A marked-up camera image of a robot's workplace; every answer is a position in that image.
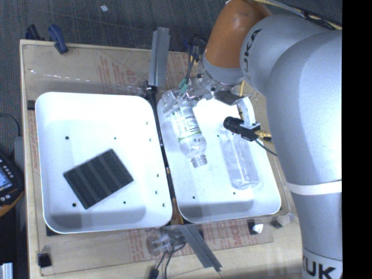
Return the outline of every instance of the metal bracket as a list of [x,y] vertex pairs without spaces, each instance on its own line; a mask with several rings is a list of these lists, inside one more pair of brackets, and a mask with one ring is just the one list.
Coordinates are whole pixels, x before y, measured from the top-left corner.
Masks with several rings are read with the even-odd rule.
[[219,272],[222,267],[221,263],[218,261],[217,257],[215,257],[212,250],[210,250],[196,227],[193,224],[187,224],[178,226],[178,229],[190,244],[203,267],[213,267],[217,272]]
[[178,92],[179,90],[171,90],[162,95],[162,101],[164,102],[163,113],[166,116],[177,110],[184,102],[182,97],[177,94]]
[[222,102],[225,103],[226,105],[237,105],[243,98],[244,96],[237,96],[230,91],[213,91],[212,90],[212,95],[213,97]]
[[150,86],[164,87],[166,81],[169,29],[158,27],[152,37],[152,52],[150,62],[149,81]]

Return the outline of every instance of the bottle label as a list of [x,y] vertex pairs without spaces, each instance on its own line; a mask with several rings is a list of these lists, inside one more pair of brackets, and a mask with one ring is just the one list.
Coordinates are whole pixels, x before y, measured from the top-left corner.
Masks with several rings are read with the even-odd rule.
[[182,106],[170,115],[174,133],[180,141],[184,138],[201,133],[191,105],[184,102]]

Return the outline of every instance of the dark rectangular pad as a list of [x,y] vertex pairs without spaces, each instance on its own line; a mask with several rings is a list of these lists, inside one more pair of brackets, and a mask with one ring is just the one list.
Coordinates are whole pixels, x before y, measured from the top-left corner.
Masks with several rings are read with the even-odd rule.
[[86,209],[133,182],[131,174],[112,149],[63,173],[63,176]]

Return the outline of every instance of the plastic water bottle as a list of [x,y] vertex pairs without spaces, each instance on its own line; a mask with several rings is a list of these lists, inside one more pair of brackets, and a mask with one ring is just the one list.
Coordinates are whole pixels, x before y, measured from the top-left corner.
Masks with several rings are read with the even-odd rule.
[[241,190],[258,185],[260,178],[249,142],[238,134],[226,131],[225,139],[221,144],[231,185]]
[[207,164],[207,158],[204,155],[207,142],[200,131],[191,102],[184,101],[169,117],[181,152],[191,159],[194,167]]

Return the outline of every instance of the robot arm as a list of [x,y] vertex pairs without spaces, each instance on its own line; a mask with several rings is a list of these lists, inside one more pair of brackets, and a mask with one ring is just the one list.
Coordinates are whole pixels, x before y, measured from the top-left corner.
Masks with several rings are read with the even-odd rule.
[[182,98],[240,102],[246,79],[265,95],[273,142],[302,232],[303,278],[342,278],[342,31],[261,3],[230,0]]

